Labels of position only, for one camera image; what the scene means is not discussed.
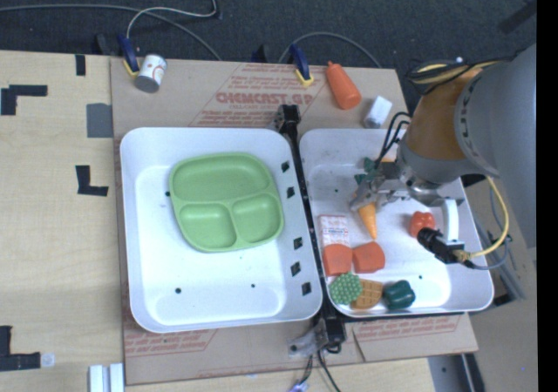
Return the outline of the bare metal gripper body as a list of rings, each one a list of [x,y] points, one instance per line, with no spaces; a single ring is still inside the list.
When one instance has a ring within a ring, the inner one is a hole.
[[[454,181],[454,168],[444,161],[426,161],[410,166],[404,161],[364,161],[360,187],[375,194],[382,191],[404,191],[408,199],[424,206],[441,206],[445,198],[441,187]]]

